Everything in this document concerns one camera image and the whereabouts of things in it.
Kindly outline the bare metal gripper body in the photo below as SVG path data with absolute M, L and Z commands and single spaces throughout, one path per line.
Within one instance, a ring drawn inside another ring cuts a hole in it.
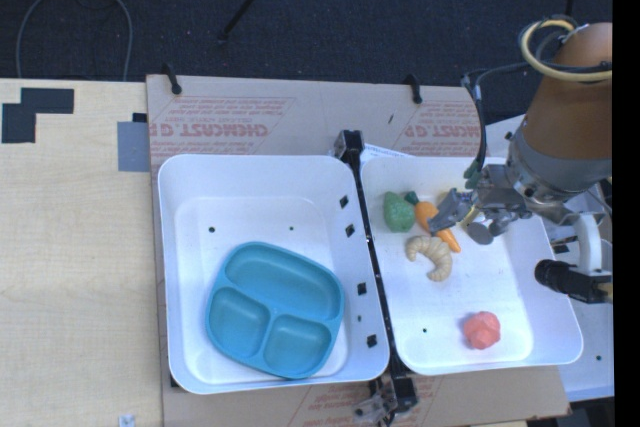
M 552 186 L 522 163 L 487 164 L 472 194 L 477 210 L 503 224 L 539 216 L 553 224 L 575 224 L 565 206 L 570 193 Z

